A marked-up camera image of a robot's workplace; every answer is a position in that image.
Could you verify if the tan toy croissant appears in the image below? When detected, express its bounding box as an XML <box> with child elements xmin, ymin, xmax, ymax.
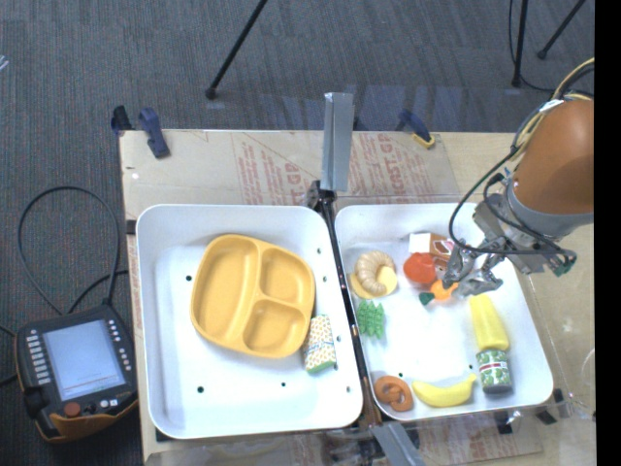
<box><xmin>353</xmin><ymin>250</ymin><xmax>397</xmax><ymax>295</ymax></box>

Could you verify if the yellow banana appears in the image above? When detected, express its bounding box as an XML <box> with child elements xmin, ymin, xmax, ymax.
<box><xmin>410</xmin><ymin>372</ymin><xmax>478</xmax><ymax>409</ymax></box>

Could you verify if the brown toy pretzel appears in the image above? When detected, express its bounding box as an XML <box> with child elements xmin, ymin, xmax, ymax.
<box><xmin>373</xmin><ymin>375</ymin><xmax>415</xmax><ymax>414</ymax></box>

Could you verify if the red toy tomato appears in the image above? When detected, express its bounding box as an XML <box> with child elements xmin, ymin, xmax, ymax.
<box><xmin>403</xmin><ymin>251</ymin><xmax>439</xmax><ymax>286</ymax></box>

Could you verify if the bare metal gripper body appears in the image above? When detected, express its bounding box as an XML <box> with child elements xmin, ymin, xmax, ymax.
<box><xmin>472</xmin><ymin>199</ymin><xmax>553</xmax><ymax>275</ymax></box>

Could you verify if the small patterned carton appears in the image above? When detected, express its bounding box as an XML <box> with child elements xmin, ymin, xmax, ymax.
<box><xmin>303</xmin><ymin>314</ymin><xmax>339</xmax><ymax>376</ymax></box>

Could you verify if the white plastic tray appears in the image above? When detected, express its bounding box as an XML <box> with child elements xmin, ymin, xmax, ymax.
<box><xmin>334</xmin><ymin>202</ymin><xmax>555</xmax><ymax>422</ymax></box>
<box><xmin>135</xmin><ymin>203</ymin><xmax>365</xmax><ymax>441</ymax></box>

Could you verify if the white and brown carton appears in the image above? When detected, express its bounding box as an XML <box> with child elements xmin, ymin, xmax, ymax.
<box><xmin>408</xmin><ymin>231</ymin><xmax>457</xmax><ymax>274</ymax></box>

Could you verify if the brown cardboard board red print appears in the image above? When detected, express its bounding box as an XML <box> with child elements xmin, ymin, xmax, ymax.
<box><xmin>118</xmin><ymin>128</ymin><xmax>596</xmax><ymax>466</ymax></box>

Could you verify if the black tripod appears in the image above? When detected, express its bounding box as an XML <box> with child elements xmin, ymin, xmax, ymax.
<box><xmin>204</xmin><ymin>0</ymin><xmax>283</xmax><ymax>101</ymax></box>
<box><xmin>507</xmin><ymin>0</ymin><xmax>596</xmax><ymax>89</ymax></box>

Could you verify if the yellow toy cheese slice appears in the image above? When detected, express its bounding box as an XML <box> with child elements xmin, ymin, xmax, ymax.
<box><xmin>349</xmin><ymin>265</ymin><xmax>399</xmax><ymax>300</ymax></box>

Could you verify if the yellow divided plate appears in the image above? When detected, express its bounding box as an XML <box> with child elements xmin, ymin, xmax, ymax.
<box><xmin>189</xmin><ymin>233</ymin><xmax>317</xmax><ymax>360</ymax></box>

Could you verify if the orange toy carrot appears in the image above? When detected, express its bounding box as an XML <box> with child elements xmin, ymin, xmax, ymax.
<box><xmin>418</xmin><ymin>279</ymin><xmax>460</xmax><ymax>307</ymax></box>

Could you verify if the black block with thin wires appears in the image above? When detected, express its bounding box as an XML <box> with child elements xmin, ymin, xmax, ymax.
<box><xmin>306</xmin><ymin>181</ymin><xmax>337</xmax><ymax>214</ymax></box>

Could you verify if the thin black rod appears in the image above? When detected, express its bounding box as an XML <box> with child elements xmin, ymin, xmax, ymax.
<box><xmin>319</xmin><ymin>200</ymin><xmax>382</xmax><ymax>427</ymax></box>

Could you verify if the yellow plastic bottle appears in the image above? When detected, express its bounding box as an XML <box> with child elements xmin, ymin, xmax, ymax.
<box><xmin>468</xmin><ymin>293</ymin><xmax>511</xmax><ymax>353</ymax></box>

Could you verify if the small green can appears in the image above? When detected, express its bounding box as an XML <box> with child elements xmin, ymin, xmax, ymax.
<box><xmin>474</xmin><ymin>348</ymin><xmax>514</xmax><ymax>395</ymax></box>

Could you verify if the green toy lettuce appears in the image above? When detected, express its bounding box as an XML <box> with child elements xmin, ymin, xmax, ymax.
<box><xmin>355</xmin><ymin>299</ymin><xmax>387</xmax><ymax>340</ymax></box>

